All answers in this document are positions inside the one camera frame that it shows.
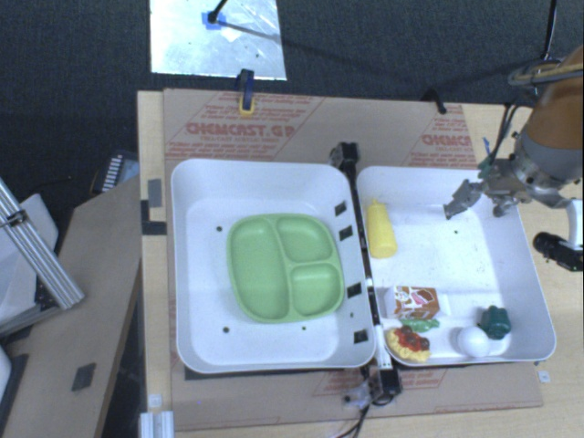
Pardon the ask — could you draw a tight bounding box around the green divided plate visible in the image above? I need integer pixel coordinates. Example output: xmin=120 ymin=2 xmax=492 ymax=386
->
xmin=225 ymin=213 xmax=346 ymax=324

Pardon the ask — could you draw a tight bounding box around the black cylinder on white bracket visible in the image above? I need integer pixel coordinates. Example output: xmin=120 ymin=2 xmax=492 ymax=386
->
xmin=532 ymin=197 xmax=584 ymax=273

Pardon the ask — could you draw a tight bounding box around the thin black and white rod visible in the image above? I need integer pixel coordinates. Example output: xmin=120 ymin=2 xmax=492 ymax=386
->
xmin=345 ymin=162 xmax=391 ymax=375

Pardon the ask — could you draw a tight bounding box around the white plastic tray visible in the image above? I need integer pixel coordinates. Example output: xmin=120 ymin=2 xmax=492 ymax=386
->
xmin=170 ymin=157 xmax=379 ymax=375
xmin=355 ymin=165 xmax=558 ymax=367

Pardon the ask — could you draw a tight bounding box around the dark green toy pepper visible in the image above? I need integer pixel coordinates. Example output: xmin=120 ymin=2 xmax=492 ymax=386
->
xmin=477 ymin=304 xmax=513 ymax=339

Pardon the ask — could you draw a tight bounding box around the yellow squeeze bottle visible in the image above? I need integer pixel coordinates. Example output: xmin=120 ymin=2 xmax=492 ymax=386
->
xmin=365 ymin=198 xmax=399 ymax=260

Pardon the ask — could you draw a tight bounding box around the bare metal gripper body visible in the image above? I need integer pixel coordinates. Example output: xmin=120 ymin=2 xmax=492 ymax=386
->
xmin=477 ymin=156 xmax=576 ymax=209

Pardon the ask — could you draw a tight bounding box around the white egg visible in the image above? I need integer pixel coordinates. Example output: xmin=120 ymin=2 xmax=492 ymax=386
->
xmin=456 ymin=326 xmax=492 ymax=360

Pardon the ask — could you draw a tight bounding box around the toy spaghetti with meatballs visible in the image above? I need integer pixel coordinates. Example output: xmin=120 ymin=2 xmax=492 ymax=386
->
xmin=383 ymin=326 xmax=433 ymax=365

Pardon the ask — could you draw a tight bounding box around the green toy pea pod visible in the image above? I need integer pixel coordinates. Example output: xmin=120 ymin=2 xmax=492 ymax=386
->
xmin=401 ymin=318 xmax=441 ymax=334

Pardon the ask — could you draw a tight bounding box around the brown cardboard board red print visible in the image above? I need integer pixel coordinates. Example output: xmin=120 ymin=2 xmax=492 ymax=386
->
xmin=162 ymin=88 xmax=545 ymax=433

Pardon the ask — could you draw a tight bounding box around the brown and white carton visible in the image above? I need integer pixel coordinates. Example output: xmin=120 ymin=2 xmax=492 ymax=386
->
xmin=387 ymin=285 xmax=443 ymax=321

